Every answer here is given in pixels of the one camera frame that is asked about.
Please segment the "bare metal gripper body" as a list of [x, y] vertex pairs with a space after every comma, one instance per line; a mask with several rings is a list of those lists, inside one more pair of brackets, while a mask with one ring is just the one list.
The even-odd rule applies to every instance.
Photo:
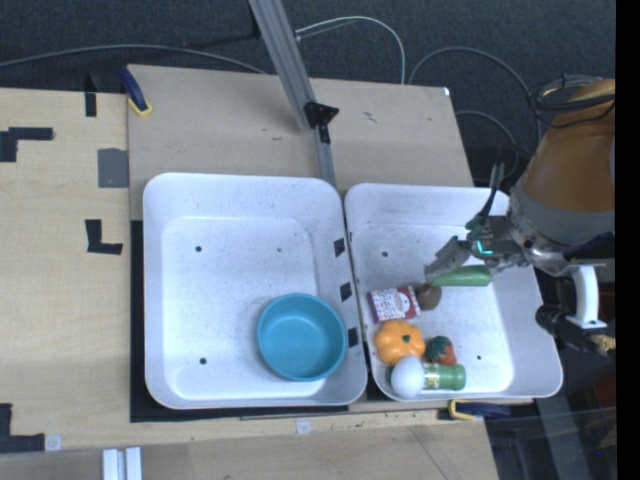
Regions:
[[468, 222], [468, 243], [471, 254], [495, 272], [530, 265], [551, 276], [571, 274], [564, 255], [569, 246], [543, 235], [515, 211], [477, 214]]

